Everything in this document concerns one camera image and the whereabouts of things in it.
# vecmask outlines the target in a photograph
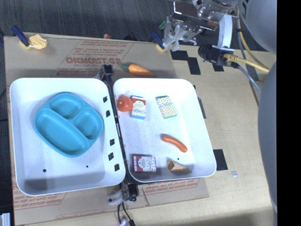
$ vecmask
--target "white plastic tray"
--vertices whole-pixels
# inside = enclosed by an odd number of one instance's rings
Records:
[[[187,178],[208,177],[216,171],[216,161],[204,118],[193,85],[182,79],[119,79],[113,86],[115,102],[120,96],[138,96],[146,100],[146,118],[131,118],[129,112],[118,111],[121,134],[129,170],[139,182],[158,182]],[[178,115],[163,119],[156,97],[170,96]],[[183,153],[170,143],[163,142],[167,134],[182,141],[188,148]],[[134,173],[133,154],[156,158],[156,173]],[[167,162],[174,160],[191,172],[174,174]]]
[[[36,112],[61,92],[71,92],[85,100],[98,111],[104,121],[100,137],[88,151],[76,158],[59,154],[33,128]],[[10,104],[16,182],[23,193],[53,194],[112,186],[123,181],[125,165],[109,92],[102,81],[71,78],[18,79],[10,87]]]

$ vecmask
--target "light blue piece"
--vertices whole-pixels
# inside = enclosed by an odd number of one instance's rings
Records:
[[[100,114],[78,96],[63,92],[51,98],[34,117],[37,134],[68,157],[85,153],[103,131]]]

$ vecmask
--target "yellow patterned sponge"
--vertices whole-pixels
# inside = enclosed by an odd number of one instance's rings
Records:
[[[157,97],[156,101],[164,119],[175,117],[177,115],[177,111],[169,96]]]

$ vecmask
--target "yellow cable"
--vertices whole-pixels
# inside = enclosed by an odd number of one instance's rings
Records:
[[[239,18],[238,18],[238,26],[239,26],[239,29],[241,30],[241,27],[240,27],[240,21],[239,21]],[[244,39],[244,36],[243,36],[243,33],[240,31],[239,32],[240,34],[240,38],[241,38],[241,42],[243,44],[243,46],[245,47],[245,49],[247,50],[248,54],[252,57],[252,59],[258,64],[258,66],[264,68],[265,70],[268,70],[269,71],[269,68],[267,66],[265,66],[262,62],[260,62],[251,52],[251,50],[249,49],[245,39]]]
[[[243,59],[243,58],[240,58],[236,55],[231,55],[231,54],[224,54],[224,57],[227,58],[227,62],[231,62],[231,61],[238,61],[238,62],[243,62],[247,65],[250,65],[256,69],[259,69],[259,70],[262,70],[264,72],[269,72],[269,68],[264,68],[256,63],[253,63],[249,60],[246,60],[246,59]]]

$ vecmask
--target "wooden table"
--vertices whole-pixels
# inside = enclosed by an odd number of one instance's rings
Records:
[[[148,56],[148,51],[143,49],[147,46],[148,43],[139,44],[141,51],[137,53],[142,59]],[[248,79],[241,71],[229,67],[224,67],[223,72],[215,72],[210,63],[203,62],[198,56],[198,47],[181,46],[180,50],[187,51],[189,57],[197,59],[201,74],[191,74],[187,61],[172,60],[170,57],[174,76],[186,79],[195,86],[205,111],[205,123],[212,147],[214,150],[222,149],[228,169],[218,170],[211,177],[205,178],[208,198],[130,209],[127,211],[128,214],[137,226],[272,225],[273,209],[258,141],[258,105]],[[32,69],[26,63],[18,67],[13,65],[12,61],[8,62],[7,58],[11,57],[9,56],[11,53],[15,51],[5,50],[8,86],[17,77],[22,76],[23,72]],[[276,56],[273,54],[253,53],[269,68],[276,61]],[[235,54],[241,56],[240,51],[235,51]],[[35,68],[33,76],[39,76],[38,72]],[[258,70],[257,73],[261,86],[266,73]],[[117,226],[119,224],[117,213],[110,212],[35,225]]]

